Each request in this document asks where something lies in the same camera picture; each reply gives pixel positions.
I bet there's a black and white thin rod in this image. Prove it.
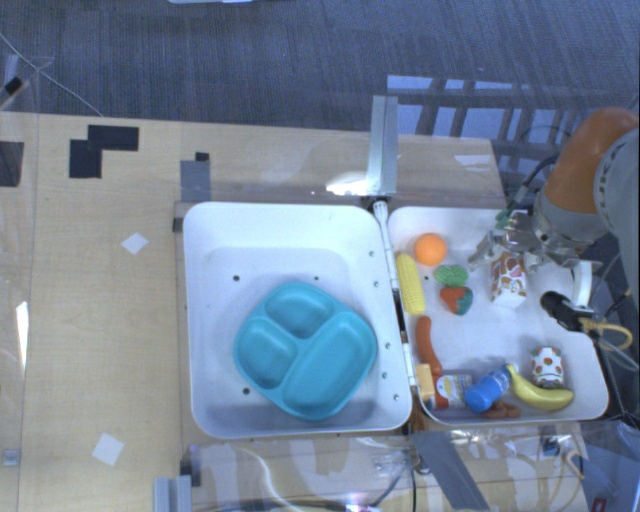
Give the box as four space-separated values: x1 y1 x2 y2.
372 199 419 387

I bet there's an orange ball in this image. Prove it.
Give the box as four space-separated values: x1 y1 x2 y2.
413 232 448 267

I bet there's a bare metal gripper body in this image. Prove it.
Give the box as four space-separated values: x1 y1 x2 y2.
502 211 587 266

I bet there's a black cylinder on white bracket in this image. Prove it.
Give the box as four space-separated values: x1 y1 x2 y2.
539 259 597 332

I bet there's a white and yellow can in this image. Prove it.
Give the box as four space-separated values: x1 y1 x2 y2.
432 372 474 412

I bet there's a blue bottle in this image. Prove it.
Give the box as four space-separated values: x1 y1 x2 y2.
464 367 513 414

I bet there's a yellow block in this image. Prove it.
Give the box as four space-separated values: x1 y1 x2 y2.
414 363 437 402

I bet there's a white can with red print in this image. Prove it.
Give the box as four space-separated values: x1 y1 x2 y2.
529 346 566 389

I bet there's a blue divided plate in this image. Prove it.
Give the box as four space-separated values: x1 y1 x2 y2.
232 280 379 422

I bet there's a red strawberry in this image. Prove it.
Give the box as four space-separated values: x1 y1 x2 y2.
439 285 474 317

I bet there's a yellow corn cob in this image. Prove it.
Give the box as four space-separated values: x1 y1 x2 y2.
395 252 427 316

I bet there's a yellow banana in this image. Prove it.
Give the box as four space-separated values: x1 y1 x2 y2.
505 363 575 413

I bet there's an orange sausage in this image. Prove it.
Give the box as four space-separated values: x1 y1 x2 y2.
415 315 444 377

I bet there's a brown pretzel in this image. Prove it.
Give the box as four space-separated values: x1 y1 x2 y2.
482 401 522 420

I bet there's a green leafy vegetable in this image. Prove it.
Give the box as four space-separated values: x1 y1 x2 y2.
432 264 470 288

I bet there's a white and orange carton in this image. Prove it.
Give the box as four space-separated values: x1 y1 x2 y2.
489 249 529 309

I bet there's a white plastic tray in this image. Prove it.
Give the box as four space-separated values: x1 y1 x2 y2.
182 201 414 441
387 205 611 428

